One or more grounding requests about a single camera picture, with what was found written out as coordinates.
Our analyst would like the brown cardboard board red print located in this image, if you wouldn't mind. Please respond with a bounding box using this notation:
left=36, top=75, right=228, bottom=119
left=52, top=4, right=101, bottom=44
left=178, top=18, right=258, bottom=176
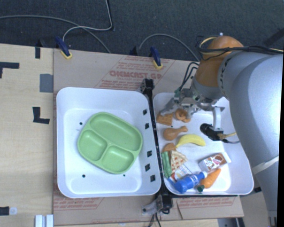
left=45, top=47, right=252, bottom=227

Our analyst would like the yellow toy pizza slice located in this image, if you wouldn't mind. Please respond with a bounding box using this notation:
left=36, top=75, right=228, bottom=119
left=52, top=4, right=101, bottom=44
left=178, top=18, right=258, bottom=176
left=168, top=149, right=189, bottom=176

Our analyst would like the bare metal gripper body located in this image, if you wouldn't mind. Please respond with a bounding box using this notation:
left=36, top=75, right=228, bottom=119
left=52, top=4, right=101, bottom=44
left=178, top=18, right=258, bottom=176
left=174, top=88, right=219, bottom=112

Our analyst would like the thin black rod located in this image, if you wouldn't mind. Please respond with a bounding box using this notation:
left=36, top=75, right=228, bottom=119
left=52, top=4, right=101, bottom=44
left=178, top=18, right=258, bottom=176
left=142, top=87, right=175, bottom=200

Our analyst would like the blue plastic bottle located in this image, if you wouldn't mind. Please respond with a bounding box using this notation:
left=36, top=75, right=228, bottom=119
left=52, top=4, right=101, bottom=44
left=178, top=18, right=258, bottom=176
left=167, top=170, right=208, bottom=195

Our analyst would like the white packet with red print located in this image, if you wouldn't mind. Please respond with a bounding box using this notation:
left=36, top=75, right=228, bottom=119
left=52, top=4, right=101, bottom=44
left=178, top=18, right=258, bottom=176
left=169, top=162, right=193, bottom=184

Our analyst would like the brown toy chicken drumstick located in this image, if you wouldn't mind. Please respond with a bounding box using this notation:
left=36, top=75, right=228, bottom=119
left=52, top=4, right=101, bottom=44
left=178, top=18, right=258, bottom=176
left=162, top=125, right=189, bottom=142

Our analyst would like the white plastic tray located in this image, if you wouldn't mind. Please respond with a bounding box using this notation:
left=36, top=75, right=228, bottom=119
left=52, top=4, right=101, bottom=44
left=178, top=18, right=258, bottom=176
left=51, top=86, right=166, bottom=203
left=148, top=91, right=259, bottom=199

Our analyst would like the orange toy pretzel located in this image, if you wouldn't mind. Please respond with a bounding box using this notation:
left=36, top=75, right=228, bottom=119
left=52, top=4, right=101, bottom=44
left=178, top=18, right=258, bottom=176
left=174, top=108, right=192, bottom=124

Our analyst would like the yellow banana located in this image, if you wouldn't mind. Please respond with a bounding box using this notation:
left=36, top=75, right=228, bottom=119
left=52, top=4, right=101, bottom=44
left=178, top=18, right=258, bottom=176
left=175, top=133, right=207, bottom=150

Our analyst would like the orange carrot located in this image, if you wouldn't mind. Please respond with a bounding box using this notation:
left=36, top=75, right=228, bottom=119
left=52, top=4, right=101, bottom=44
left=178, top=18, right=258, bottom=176
left=196, top=167, right=223, bottom=193

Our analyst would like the black cylinder on white bracket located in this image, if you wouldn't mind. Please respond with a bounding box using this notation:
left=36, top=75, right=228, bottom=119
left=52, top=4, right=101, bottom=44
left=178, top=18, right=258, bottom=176
left=199, top=105, right=226, bottom=141

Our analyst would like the white and brown carton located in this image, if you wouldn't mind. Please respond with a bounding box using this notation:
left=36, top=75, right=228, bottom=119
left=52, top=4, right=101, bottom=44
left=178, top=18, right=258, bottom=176
left=197, top=151, right=232, bottom=174

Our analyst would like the orange toy croissant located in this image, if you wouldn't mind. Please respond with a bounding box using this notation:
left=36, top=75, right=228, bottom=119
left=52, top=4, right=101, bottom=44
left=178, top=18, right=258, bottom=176
left=162, top=142, right=178, bottom=154

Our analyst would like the orange toy waffle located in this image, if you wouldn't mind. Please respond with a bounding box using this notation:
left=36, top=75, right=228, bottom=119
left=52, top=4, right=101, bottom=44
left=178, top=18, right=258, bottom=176
left=155, top=112, right=174, bottom=126

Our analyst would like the black block with thin wires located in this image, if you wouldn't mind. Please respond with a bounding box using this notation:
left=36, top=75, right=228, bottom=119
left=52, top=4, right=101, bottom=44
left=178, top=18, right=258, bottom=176
left=141, top=192, right=175, bottom=217
left=139, top=78, right=156, bottom=96

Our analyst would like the green toy vegetable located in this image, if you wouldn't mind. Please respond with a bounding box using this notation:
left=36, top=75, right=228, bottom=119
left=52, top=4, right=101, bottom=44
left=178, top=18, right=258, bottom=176
left=160, top=150, right=174, bottom=179

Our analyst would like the green divided plate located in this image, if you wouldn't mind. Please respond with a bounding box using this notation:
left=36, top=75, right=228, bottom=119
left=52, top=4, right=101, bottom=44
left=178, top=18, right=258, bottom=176
left=75, top=110, right=145, bottom=176

